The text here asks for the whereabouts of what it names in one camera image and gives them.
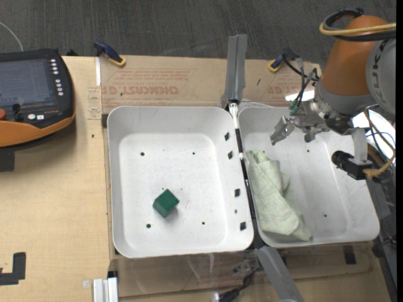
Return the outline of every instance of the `towel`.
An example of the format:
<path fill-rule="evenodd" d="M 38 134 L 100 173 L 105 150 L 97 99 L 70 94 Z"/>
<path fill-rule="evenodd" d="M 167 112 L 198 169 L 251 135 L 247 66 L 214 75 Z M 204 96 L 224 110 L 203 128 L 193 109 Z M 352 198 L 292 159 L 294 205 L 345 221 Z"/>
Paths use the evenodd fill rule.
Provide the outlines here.
<path fill-rule="evenodd" d="M 290 178 L 280 170 L 280 162 L 270 160 L 260 150 L 247 151 L 246 156 L 259 227 L 309 241 L 312 233 L 298 209 Z"/>

